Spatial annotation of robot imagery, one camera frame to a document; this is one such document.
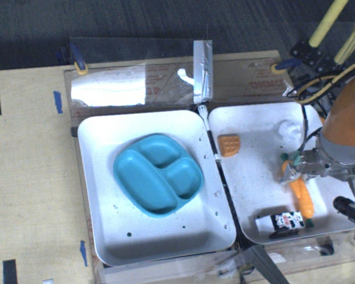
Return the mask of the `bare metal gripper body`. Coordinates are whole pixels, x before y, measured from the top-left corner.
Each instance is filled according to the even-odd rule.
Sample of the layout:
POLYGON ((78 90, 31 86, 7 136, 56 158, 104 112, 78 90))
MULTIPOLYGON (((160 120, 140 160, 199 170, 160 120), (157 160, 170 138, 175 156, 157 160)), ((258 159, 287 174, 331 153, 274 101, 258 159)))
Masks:
POLYGON ((334 163, 323 150, 314 148, 301 152, 297 169, 303 175, 323 177, 334 172, 334 163))

